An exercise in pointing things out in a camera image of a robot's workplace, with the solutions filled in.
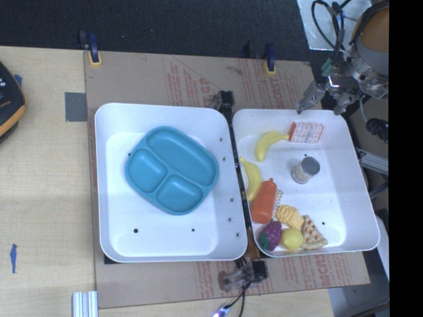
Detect yellow lemon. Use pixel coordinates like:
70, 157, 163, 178
280, 227, 304, 252

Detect purple grapes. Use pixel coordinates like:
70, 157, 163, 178
258, 220, 283, 252

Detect orange and white carton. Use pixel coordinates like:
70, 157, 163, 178
288, 121, 325, 145

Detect small grey-lidded can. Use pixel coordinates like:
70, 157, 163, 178
290, 156, 321, 185

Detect tan lattice pie slice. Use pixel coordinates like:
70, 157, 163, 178
301, 214, 329, 252

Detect yellow banana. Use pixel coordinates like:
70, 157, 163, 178
254, 130, 290, 163
239, 156, 264, 203

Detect blue divided plate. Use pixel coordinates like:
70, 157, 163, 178
124, 125, 220, 217

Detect white plastic tray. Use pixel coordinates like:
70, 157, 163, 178
94, 102, 249, 264
231, 108, 381, 259

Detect white patterned packet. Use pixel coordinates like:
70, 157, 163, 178
272, 189, 286, 220

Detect orange bottle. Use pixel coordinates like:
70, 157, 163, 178
249, 177, 278, 225

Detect yellow corn cob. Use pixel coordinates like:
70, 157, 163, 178
275, 204, 305, 230

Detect brown cardboard board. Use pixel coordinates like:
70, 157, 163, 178
83, 50, 371, 310

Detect black cylinder on white bracket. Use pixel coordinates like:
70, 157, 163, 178
359, 100, 390, 144

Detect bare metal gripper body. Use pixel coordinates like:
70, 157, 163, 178
325, 50, 389, 100

